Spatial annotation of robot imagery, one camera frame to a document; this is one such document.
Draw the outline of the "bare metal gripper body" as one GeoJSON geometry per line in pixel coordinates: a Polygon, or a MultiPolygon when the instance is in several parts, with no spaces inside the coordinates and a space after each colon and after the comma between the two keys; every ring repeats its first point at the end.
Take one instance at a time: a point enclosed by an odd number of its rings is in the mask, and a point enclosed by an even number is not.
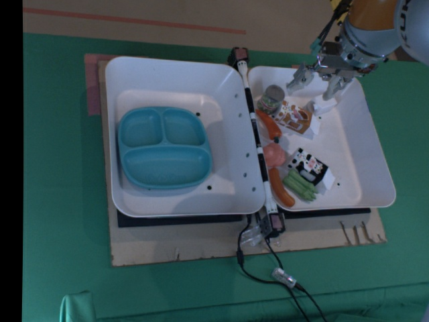
{"type": "Polygon", "coordinates": [[[360,52],[359,49],[347,52],[341,43],[325,42],[316,56],[314,70],[325,79],[333,76],[352,79],[369,74],[378,64],[378,57],[360,52]]]}

